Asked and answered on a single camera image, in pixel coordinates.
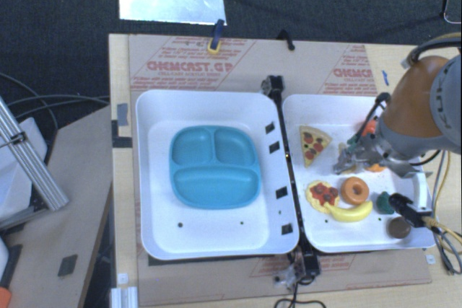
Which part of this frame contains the white plastic tray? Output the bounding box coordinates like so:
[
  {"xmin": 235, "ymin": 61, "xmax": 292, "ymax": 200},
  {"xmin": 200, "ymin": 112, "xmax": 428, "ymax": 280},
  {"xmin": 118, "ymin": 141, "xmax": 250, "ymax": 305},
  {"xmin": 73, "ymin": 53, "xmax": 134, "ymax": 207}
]
[
  {"xmin": 135, "ymin": 89, "xmax": 301, "ymax": 261},
  {"xmin": 282, "ymin": 93, "xmax": 437, "ymax": 254}
]

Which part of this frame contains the blue divided plate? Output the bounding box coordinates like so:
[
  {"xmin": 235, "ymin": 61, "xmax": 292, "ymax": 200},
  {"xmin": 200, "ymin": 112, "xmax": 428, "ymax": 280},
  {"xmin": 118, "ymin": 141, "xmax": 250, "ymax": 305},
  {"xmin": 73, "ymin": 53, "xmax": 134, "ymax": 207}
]
[{"xmin": 168, "ymin": 125, "xmax": 261, "ymax": 211}]

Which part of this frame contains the orange toy doughnut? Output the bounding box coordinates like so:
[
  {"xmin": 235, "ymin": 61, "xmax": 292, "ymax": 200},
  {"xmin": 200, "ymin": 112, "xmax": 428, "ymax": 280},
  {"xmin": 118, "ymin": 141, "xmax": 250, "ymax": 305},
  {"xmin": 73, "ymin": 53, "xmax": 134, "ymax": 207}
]
[{"xmin": 340, "ymin": 176, "xmax": 370, "ymax": 206}]

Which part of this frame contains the brown round biscuit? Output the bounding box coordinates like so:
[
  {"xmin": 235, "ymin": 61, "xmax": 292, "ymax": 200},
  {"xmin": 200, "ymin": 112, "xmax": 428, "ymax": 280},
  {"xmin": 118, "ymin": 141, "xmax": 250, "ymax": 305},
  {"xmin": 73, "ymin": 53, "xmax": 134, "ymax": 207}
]
[{"xmin": 388, "ymin": 216, "xmax": 412, "ymax": 239}]

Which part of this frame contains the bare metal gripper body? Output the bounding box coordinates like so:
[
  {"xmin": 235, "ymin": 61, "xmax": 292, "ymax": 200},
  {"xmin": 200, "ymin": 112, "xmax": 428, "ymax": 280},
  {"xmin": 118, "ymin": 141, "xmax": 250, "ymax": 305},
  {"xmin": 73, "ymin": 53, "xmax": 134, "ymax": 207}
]
[{"xmin": 347, "ymin": 135, "xmax": 417, "ymax": 178}]

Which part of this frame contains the yellow banana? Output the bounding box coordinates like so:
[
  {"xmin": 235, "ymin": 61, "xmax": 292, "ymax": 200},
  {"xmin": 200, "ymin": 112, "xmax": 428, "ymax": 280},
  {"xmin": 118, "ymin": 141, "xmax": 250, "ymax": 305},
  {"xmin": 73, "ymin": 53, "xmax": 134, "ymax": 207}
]
[{"xmin": 326, "ymin": 200, "xmax": 373, "ymax": 223}]

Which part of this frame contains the brown cardboard board red print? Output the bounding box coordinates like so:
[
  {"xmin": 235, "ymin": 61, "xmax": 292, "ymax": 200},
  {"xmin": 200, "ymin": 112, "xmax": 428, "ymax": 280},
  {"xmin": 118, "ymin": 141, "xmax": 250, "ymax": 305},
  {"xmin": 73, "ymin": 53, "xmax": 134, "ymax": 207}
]
[{"xmin": 128, "ymin": 34, "xmax": 433, "ymax": 307}]

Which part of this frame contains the toy pizza slice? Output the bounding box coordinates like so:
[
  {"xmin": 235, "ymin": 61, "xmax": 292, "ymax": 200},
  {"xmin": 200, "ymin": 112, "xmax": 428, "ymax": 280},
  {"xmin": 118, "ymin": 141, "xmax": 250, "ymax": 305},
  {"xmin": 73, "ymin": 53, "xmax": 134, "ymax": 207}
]
[{"xmin": 298, "ymin": 125, "xmax": 333, "ymax": 169}]

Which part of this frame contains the green broccoli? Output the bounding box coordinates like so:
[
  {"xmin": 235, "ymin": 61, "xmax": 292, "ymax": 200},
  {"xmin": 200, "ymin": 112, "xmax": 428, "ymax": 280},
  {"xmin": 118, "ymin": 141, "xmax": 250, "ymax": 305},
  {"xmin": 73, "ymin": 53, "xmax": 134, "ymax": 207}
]
[{"xmin": 375, "ymin": 190, "xmax": 396, "ymax": 216}]

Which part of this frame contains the thin black rod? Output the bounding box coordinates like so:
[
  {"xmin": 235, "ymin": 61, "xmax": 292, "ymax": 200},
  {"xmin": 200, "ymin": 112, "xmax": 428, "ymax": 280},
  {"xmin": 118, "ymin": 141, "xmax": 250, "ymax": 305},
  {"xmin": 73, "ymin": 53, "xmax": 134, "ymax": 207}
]
[{"xmin": 271, "ymin": 89, "xmax": 308, "ymax": 254}]

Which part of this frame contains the black cylinder on white bracket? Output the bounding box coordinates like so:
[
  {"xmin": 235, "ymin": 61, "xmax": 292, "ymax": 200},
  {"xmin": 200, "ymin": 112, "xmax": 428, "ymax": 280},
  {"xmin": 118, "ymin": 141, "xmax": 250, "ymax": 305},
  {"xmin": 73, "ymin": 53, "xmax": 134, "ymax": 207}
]
[{"xmin": 388, "ymin": 171, "xmax": 434, "ymax": 229}]

